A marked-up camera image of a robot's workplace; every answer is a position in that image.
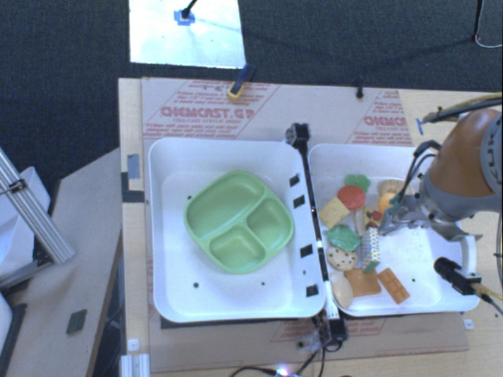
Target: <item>white tray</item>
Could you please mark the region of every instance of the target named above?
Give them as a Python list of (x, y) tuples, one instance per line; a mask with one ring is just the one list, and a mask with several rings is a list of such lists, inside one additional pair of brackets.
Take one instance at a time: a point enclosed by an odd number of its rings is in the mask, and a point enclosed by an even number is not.
[[(310, 152), (311, 177), (318, 209), (323, 208), (343, 187), (348, 174), (364, 174), (371, 181), (366, 204), (376, 209), (382, 180), (403, 179), (413, 158), (414, 148), (368, 145), (317, 145)], [(417, 178), (411, 183), (418, 191)], [(326, 227), (321, 223), (322, 231)], [(354, 228), (351, 215), (344, 224)], [(327, 247), (330, 243), (324, 239)], [(400, 229), (387, 236), (379, 236), (379, 273), (391, 268), (410, 297), (397, 305), (384, 287), (381, 293), (354, 298), (345, 313), (355, 317), (386, 316), (410, 313), (439, 313), (468, 311), (479, 299), (456, 292), (433, 269), (439, 257), (458, 264), (468, 264), (475, 272), (476, 249), (473, 237), (462, 243), (448, 242), (432, 229)]]
[[(325, 304), (300, 154), (282, 142), (166, 138), (149, 151), (154, 302), (174, 322), (311, 317)], [(231, 170), (253, 173), (293, 216), (295, 233), (263, 267), (224, 271), (184, 226), (189, 196)], [(290, 179), (299, 182), (292, 187)], [(294, 208), (303, 196), (305, 203)], [(311, 251), (312, 254), (301, 255)]]

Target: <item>green plate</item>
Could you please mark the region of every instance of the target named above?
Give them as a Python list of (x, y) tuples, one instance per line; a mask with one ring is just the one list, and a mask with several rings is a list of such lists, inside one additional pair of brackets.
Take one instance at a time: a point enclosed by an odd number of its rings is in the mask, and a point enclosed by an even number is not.
[(206, 254), (230, 273), (250, 273), (292, 238), (285, 205), (256, 176), (236, 170), (198, 192), (185, 206), (185, 227)]

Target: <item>green divided plate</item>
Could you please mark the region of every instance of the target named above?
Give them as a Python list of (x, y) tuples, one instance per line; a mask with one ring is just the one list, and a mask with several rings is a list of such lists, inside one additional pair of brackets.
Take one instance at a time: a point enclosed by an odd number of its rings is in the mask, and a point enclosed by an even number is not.
[(256, 176), (236, 170), (198, 192), (185, 206), (185, 227), (206, 254), (230, 273), (250, 273), (293, 236), (285, 205)]

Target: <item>protective paper sheet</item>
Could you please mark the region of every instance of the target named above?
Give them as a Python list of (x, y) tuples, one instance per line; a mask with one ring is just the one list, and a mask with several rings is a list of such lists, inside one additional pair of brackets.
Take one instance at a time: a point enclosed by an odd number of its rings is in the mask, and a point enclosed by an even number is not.
[(242, 68), (243, 37), (237, 0), (129, 0), (130, 60), (208, 68)]

